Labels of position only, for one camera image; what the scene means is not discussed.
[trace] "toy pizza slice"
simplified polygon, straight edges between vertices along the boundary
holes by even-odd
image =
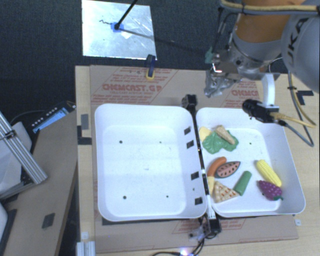
[[[214,201],[216,203],[220,203],[239,196],[239,193],[225,185],[222,185],[219,181],[216,181],[213,187],[213,196]]]

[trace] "metal sheet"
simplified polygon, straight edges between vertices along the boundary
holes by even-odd
[[[129,4],[82,1],[83,55],[144,60],[156,55],[150,7],[135,5],[122,22],[122,31],[113,31]]]

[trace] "tray with toy food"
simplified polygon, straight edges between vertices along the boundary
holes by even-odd
[[[206,171],[213,165],[207,181],[195,122],[185,108],[109,103],[97,108],[94,122],[98,209],[109,221],[198,218],[210,205],[207,181],[216,193],[210,198],[214,211],[226,218],[297,214],[305,207],[283,128],[250,120],[242,109],[196,114],[205,131]],[[225,130],[233,140],[224,138]],[[259,160],[281,179],[280,195],[257,170]]]
[[[242,109],[196,115],[214,211],[226,218],[298,214],[305,198],[285,131]]]

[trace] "white tray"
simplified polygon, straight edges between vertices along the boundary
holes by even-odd
[[[98,209],[105,219],[189,219],[205,213],[193,120],[186,109],[104,104],[95,112],[95,131]]]
[[[202,108],[197,112],[196,119],[199,128],[214,129],[223,125],[239,140],[237,148],[231,152],[221,149],[218,153],[210,154],[202,148],[206,170],[215,159],[222,156],[226,157],[227,162],[241,162],[233,175],[216,178],[216,181],[232,189],[244,171],[252,173],[243,196],[219,203],[211,199],[217,214],[231,218],[298,214],[304,210],[305,197],[283,127],[250,119],[242,109],[235,108]],[[264,179],[255,166],[255,162],[261,159],[280,177],[283,201],[270,201],[262,195],[257,181]]]

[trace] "toy food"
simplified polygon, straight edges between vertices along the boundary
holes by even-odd
[[[234,191],[238,192],[240,196],[242,196],[248,186],[248,183],[250,181],[252,174],[250,171],[245,170],[243,174],[241,175],[240,179],[234,186]]]
[[[271,168],[269,164],[265,160],[259,160],[256,163],[256,168],[260,172],[260,174],[263,176],[263,178],[270,182],[273,183],[274,185],[281,187],[282,182],[278,175],[275,173],[275,171]]]
[[[215,176],[216,170],[218,169],[219,166],[225,164],[227,162],[227,159],[222,156],[216,159],[209,167],[207,171],[207,176]]]
[[[204,141],[202,142],[202,146],[210,154],[217,153],[221,149],[225,149],[226,151],[232,151],[239,144],[239,141],[236,139],[236,137],[234,137],[234,136],[232,136],[232,137],[235,141],[235,143],[233,145],[230,144],[229,142],[227,142],[226,140],[224,140],[223,138],[219,137],[218,134],[214,131],[213,133],[211,133],[209,136],[207,136],[204,139]]]
[[[240,166],[239,161],[226,162],[217,168],[215,172],[215,176],[217,178],[229,177],[230,175],[234,174],[236,170],[238,170],[239,166]]]
[[[239,194],[231,188],[222,185],[219,181],[214,183],[213,196],[216,203],[220,203],[231,198],[239,196]]]
[[[200,141],[204,141],[206,139],[206,137],[208,137],[210,134],[212,134],[212,131],[209,130],[208,128],[206,127],[201,127],[199,129],[199,137],[200,137]]]
[[[215,186],[215,177],[208,176],[206,179],[208,181],[208,187],[209,187],[210,195],[212,195],[212,192],[213,192],[214,186]]]
[[[225,129],[225,127],[223,125],[219,125],[216,129],[215,129],[216,134],[218,134],[222,139],[226,140],[227,142],[229,142],[231,145],[234,145],[236,143],[236,141],[234,140],[234,138],[227,132],[227,130]]]
[[[275,184],[272,184],[271,182],[259,180],[258,181],[259,187],[262,191],[262,193],[265,195],[266,198],[269,200],[283,200],[282,190],[280,187],[276,186]]]

